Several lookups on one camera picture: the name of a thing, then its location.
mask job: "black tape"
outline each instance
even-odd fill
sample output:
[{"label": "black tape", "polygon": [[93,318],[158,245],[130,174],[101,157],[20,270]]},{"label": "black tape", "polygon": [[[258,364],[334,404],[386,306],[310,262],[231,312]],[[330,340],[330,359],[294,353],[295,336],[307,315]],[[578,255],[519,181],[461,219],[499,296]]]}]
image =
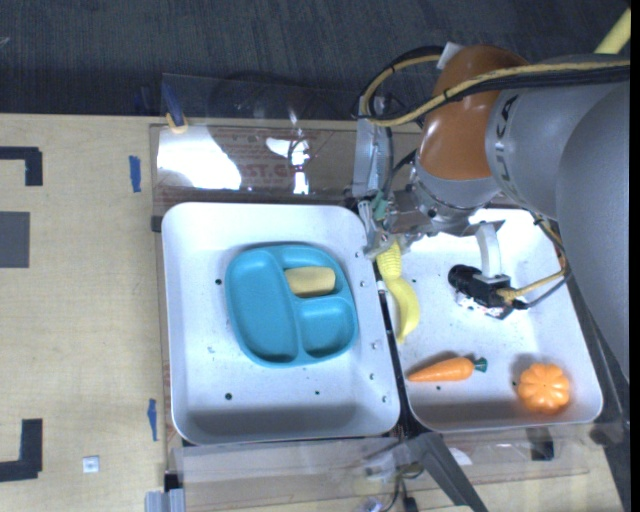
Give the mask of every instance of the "black tape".
[{"label": "black tape", "polygon": [[526,429],[527,439],[531,443],[531,460],[550,461],[555,457],[553,437],[546,427]]},{"label": "black tape", "polygon": [[0,268],[29,268],[29,212],[0,211]]},{"label": "black tape", "polygon": [[0,160],[24,160],[24,184],[42,186],[42,152],[34,147],[0,147]]},{"label": "black tape", "polygon": [[18,460],[0,462],[0,482],[38,478],[42,471],[42,419],[22,420]]},{"label": "black tape", "polygon": [[151,231],[154,233],[162,233],[162,215],[153,215],[151,217]]}]

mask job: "yellow cable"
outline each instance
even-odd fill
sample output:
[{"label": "yellow cable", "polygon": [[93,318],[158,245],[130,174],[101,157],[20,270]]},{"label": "yellow cable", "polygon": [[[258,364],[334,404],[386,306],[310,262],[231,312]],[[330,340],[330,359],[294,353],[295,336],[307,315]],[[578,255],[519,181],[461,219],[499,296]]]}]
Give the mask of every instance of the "yellow cable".
[{"label": "yellow cable", "polygon": [[547,219],[545,219],[542,215],[538,214],[538,213],[532,213],[533,218],[536,220],[536,224],[538,225],[538,227],[540,227],[540,229],[542,229],[542,231],[544,231],[547,235],[549,235],[553,240],[555,240],[556,242],[556,247],[558,247],[558,249],[560,249],[562,247],[562,238],[560,238],[560,235],[558,235],[558,233],[556,233],[553,228],[551,227],[551,224],[549,223],[549,221]]},{"label": "yellow cable", "polygon": [[369,84],[369,87],[367,87],[367,90],[362,95],[362,108],[364,115],[371,115],[371,111],[369,110],[369,100],[374,95],[378,87],[380,87],[380,84],[382,84],[382,82],[393,75],[396,71],[408,68],[409,66],[415,66],[417,64],[423,64],[425,62],[433,62],[438,60],[440,60],[440,54],[424,55],[422,57],[414,57],[412,59],[403,60],[395,66],[391,66],[383,70],[377,77],[373,79],[373,81]]},{"label": "yellow cable", "polygon": [[593,53],[619,53],[629,39],[631,39],[631,9],[627,7]]},{"label": "yellow cable", "polygon": [[[433,57],[434,56],[431,56],[431,55],[428,56],[428,58],[431,58],[430,60],[434,60]],[[398,70],[398,69],[403,69],[407,66],[410,66],[413,64],[412,61],[414,60],[420,61],[420,62],[427,62],[426,59],[427,57],[409,59],[407,61],[398,63],[398,65],[394,66],[393,69],[387,68],[385,71],[383,71],[371,83],[371,85],[367,88],[367,90],[365,91],[365,94],[363,95],[363,99],[364,99],[363,103],[364,103],[366,112],[368,112],[367,104],[369,102],[371,95],[378,88],[378,86],[384,81],[386,77],[393,74],[394,69]],[[556,73],[558,71],[590,71],[594,69],[607,69],[607,68],[613,68],[617,66],[626,66],[626,65],[630,65],[629,60],[616,60],[616,61],[610,61],[610,62],[577,62],[577,63],[563,63],[563,64],[534,64],[534,65],[527,65],[527,66],[516,66],[513,68],[506,68],[506,69],[496,69],[494,71],[489,71],[488,73],[478,75],[474,78],[461,82],[460,84],[454,87],[451,87],[446,91],[446,93],[443,93],[431,98],[426,103],[423,103],[421,106],[419,106],[412,112],[409,112],[408,114],[396,117],[394,119],[381,120],[381,119],[369,118],[368,120],[369,122],[371,122],[372,124],[375,124],[376,126],[382,126],[385,128],[409,123],[414,119],[416,119],[417,117],[420,117],[425,112],[428,112],[429,110],[445,103],[446,101],[448,101],[449,97],[455,96],[456,94],[464,92],[467,89],[475,85],[478,85],[482,82],[486,82],[488,80],[494,80],[497,78],[505,78],[509,76],[527,75],[527,74]]]},{"label": "yellow cable", "polygon": [[517,288],[517,289],[502,288],[500,290],[497,290],[496,293],[500,295],[500,297],[502,297],[505,300],[505,302],[512,302],[518,297],[526,295],[527,293],[532,292],[533,290],[540,288],[541,286],[544,286],[545,284],[550,283],[551,281],[558,279],[559,277],[562,277],[564,274],[565,274],[565,268],[562,268],[555,274],[552,274],[548,277],[540,279],[535,283],[531,283],[530,285],[524,286],[522,288]]}]

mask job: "gray floor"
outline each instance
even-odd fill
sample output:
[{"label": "gray floor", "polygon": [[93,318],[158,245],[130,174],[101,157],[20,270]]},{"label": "gray floor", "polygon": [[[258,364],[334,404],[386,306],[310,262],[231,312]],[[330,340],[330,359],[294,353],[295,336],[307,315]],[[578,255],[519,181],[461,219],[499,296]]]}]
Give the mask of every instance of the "gray floor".
[{"label": "gray floor", "polygon": [[[447,41],[494,44],[538,62],[592,52],[626,7],[623,0],[2,0],[0,112],[149,112],[159,108],[163,73],[271,73],[358,91],[399,54]],[[142,106],[141,91],[149,98]],[[615,365],[613,379],[628,410],[628,385]],[[629,439],[625,430],[607,449],[627,510]]]}]

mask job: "blue tape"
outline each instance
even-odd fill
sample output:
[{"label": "blue tape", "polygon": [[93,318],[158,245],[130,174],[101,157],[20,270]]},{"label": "blue tape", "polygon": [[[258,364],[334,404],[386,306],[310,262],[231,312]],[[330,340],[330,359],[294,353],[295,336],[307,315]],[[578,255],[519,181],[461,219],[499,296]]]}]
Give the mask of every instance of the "blue tape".
[{"label": "blue tape", "polygon": [[156,412],[156,401],[153,398],[149,398],[149,407],[147,409],[147,417],[149,418],[149,424],[151,425],[151,435],[154,441],[158,440],[158,413]]},{"label": "blue tape", "polygon": [[178,96],[166,82],[162,82],[162,84],[160,84],[160,90],[162,91],[162,97],[167,104],[167,110],[169,114],[171,114],[173,122],[176,126],[184,126],[184,117],[182,115],[182,108],[180,108]]},{"label": "blue tape", "polygon": [[142,192],[142,189],[140,188],[142,172],[140,171],[140,159],[137,156],[129,156],[129,177],[131,178],[133,191]]}]

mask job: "toy vegetable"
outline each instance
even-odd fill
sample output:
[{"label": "toy vegetable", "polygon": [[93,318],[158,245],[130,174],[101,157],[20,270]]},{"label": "toy vegetable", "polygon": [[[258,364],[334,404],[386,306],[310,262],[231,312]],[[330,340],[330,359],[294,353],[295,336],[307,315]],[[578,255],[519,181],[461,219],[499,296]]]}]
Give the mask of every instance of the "toy vegetable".
[{"label": "toy vegetable", "polygon": [[527,409],[555,414],[569,402],[569,380],[555,364],[534,363],[520,375],[517,392]]},{"label": "toy vegetable", "polygon": [[404,339],[420,322],[420,303],[411,285],[402,278],[402,255],[398,241],[376,257],[378,270],[400,310],[400,324],[397,328],[396,340],[404,343]]},{"label": "toy vegetable", "polygon": [[409,375],[411,382],[440,382],[465,380],[471,377],[473,370],[479,372],[487,371],[487,360],[481,357],[477,361],[471,361],[466,357],[454,357],[440,361],[439,363],[427,366],[422,370]]}]

